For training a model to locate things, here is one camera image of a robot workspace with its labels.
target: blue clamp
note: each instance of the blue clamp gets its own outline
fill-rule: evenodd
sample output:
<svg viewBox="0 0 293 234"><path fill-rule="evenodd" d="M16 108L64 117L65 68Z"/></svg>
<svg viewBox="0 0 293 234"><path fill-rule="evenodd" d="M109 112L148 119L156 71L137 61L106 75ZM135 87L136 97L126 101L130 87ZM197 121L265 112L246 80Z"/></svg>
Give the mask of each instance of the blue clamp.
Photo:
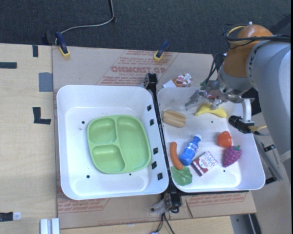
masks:
<svg viewBox="0 0 293 234"><path fill-rule="evenodd" d="M64 56L64 57L67 57L70 55L70 51L68 50L67 46L66 46L66 43L64 41L64 38L62 36L62 34L58 31L55 33L55 36L57 37L57 41L60 45L59 47L59 50L60 50L60 53Z"/></svg>
<svg viewBox="0 0 293 234"><path fill-rule="evenodd" d="M169 41L165 40L161 48L155 52L154 54L154 60L159 61L163 57L164 51L166 51L169 48Z"/></svg>

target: white tray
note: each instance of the white tray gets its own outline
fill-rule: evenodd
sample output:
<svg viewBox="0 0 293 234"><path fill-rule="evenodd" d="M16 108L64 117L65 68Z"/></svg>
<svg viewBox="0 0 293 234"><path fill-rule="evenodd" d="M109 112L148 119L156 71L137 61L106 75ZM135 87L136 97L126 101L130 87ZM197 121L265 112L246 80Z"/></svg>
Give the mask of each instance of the white tray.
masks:
<svg viewBox="0 0 293 234"><path fill-rule="evenodd" d="M176 187L186 193L197 192L223 192L257 190L265 184L265 174L259 157L259 153L252 134L243 134L233 128L228 119L231 115L243 116L242 104L226 102L220 105L227 112L227 118L220 118L214 114L200 114L195 116L199 106L186 111L185 103L194 94L197 88L163 88L158 93L160 113L166 110L174 110L186 116L186 125L177 128L163 123L166 149L169 156L169 146L172 141L177 142L177 154L179 155L188 141L195 134L200 134L199 150L196 155L210 151L218 164L202 176L199 176L192 166L189 166L192 174L192 183L186 186ZM222 131L229 131L232 136L232 144L240 145L242 155L233 165L224 168L221 164L222 154L225 148L217 145L216 137Z"/></svg>
<svg viewBox="0 0 293 234"><path fill-rule="evenodd" d="M64 86L57 93L57 114L61 187L69 198L81 200L160 194L168 187L153 99L146 89ZM96 169L88 148L87 125L97 117L112 115L131 115L142 122L152 154L147 167L132 173L112 175Z"/></svg>

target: blue bottle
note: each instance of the blue bottle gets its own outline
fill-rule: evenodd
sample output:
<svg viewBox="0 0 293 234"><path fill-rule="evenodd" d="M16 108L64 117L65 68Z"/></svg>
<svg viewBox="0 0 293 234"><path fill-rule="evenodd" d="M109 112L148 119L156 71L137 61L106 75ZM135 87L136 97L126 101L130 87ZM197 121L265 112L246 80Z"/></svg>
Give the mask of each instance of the blue bottle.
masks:
<svg viewBox="0 0 293 234"><path fill-rule="evenodd" d="M197 153L201 138L201 135L195 135L193 140L186 145L182 154L179 155L179 160L184 166L189 166L191 164L192 159Z"/></svg>

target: gray floor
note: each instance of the gray floor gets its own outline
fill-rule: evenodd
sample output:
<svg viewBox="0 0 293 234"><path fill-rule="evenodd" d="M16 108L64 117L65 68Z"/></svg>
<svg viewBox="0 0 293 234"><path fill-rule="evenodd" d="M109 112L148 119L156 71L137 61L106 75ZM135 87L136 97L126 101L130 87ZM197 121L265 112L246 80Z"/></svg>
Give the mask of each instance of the gray floor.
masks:
<svg viewBox="0 0 293 234"><path fill-rule="evenodd" d="M261 113L252 117L256 126L265 125ZM270 136L258 137L265 147L273 144ZM261 189L252 191L257 213L255 214L259 230L256 223L250 221L250 215L233 215L231 222L235 234L290 234L292 233L292 206L291 206L291 184L287 172L277 149L266 152L281 179L264 185ZM266 179L272 178L270 167L262 158L262 164L265 171Z"/></svg>

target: red toy tomato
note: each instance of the red toy tomato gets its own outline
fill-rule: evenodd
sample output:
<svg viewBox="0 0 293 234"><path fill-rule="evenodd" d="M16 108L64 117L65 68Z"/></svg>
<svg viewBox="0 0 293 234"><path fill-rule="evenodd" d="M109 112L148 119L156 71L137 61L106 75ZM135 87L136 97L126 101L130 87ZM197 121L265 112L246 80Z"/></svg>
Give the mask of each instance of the red toy tomato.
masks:
<svg viewBox="0 0 293 234"><path fill-rule="evenodd" d="M228 131L223 131L217 136L217 143L221 147L230 147L232 144L231 136Z"/></svg>

